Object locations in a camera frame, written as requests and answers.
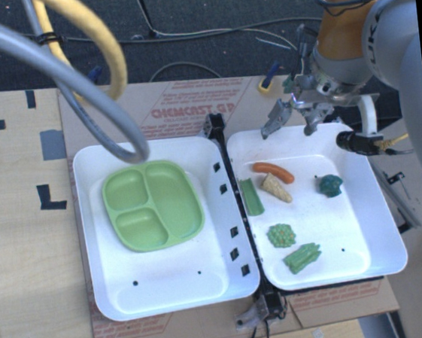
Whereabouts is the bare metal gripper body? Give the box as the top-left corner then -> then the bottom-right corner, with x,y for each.
287,66 -> 365,117

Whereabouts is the orange sausage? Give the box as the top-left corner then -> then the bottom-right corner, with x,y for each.
251,157 -> 296,189

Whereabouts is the dark green broccoli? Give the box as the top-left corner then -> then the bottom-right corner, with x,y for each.
313,172 -> 346,200

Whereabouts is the pale yellow corn cob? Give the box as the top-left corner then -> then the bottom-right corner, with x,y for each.
260,170 -> 294,208

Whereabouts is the green celery stick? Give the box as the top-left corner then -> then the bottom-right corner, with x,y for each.
237,175 -> 267,218

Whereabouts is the thin black rod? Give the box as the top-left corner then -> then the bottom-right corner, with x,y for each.
217,132 -> 269,300

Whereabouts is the white plastic tray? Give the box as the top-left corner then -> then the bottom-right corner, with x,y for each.
70,127 -> 265,326
224,113 -> 411,297

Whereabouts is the brown cardboard board red print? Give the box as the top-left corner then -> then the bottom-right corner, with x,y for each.
57,56 -> 403,338

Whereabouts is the green divided plate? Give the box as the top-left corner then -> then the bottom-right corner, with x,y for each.
99,154 -> 210,257

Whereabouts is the green asparagus bundle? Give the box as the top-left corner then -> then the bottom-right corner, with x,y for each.
281,242 -> 325,276

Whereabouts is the black cylinder on white bracket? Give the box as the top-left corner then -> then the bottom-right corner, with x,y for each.
331,93 -> 387,160

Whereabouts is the black block with thin wires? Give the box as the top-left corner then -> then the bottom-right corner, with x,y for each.
261,289 -> 290,321
202,111 -> 229,142

